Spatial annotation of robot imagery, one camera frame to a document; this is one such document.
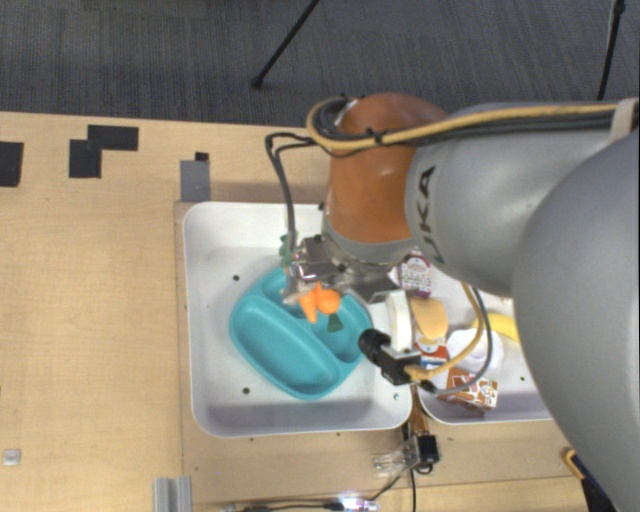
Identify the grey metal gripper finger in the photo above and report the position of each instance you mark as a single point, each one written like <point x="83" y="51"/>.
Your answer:
<point x="290" y="290"/>

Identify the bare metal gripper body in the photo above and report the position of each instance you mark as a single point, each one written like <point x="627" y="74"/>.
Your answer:
<point x="325" y="262"/>

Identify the orange toy carrot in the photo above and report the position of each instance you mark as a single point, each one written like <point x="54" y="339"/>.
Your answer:
<point x="325" y="300"/>

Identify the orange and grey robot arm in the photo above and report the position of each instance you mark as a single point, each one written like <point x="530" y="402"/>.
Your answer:
<point x="500" y="210"/>

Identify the blue divided plate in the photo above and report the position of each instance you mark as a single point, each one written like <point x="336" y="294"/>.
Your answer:
<point x="280" y="345"/>

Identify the white plastic tray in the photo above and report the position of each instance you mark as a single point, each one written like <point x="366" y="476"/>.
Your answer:
<point x="515" y="400"/>
<point x="220" y="310"/>

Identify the pink and white carton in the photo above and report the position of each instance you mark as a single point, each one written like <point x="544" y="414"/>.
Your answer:
<point x="415" y="275"/>

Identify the tan toy bread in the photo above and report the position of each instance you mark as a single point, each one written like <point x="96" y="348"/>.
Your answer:
<point x="430" y="317"/>

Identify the red and white carton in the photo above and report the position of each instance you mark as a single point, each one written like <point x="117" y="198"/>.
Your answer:
<point x="432" y="352"/>

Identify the white plastic bottle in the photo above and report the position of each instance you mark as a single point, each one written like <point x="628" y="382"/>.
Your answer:
<point x="462" y="342"/>

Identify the yellow banana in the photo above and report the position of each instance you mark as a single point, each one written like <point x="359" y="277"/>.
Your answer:
<point x="502" y="325"/>

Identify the brown and white carton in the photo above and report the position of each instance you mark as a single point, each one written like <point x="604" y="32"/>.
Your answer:
<point x="475" y="395"/>

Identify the black tripod leg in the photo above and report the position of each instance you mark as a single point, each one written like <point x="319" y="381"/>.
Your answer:
<point x="285" y="45"/>
<point x="611" y="45"/>

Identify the black cylinder on white bracket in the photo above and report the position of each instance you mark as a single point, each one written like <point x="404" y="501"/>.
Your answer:
<point x="397" y="320"/>

